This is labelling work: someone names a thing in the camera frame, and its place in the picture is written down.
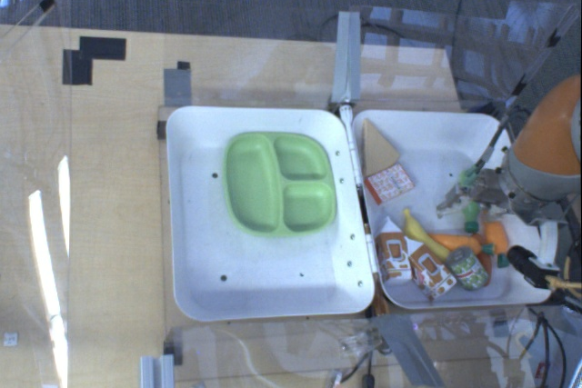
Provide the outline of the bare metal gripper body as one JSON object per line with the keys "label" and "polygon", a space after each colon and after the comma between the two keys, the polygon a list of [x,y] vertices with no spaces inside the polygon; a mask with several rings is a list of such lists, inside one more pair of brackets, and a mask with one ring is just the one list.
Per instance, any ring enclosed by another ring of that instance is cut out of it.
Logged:
{"label": "bare metal gripper body", "polygon": [[514,214],[525,224],[566,222],[560,204],[567,197],[567,180],[563,176],[529,169],[515,174],[508,167],[486,169],[479,174],[469,196]]}

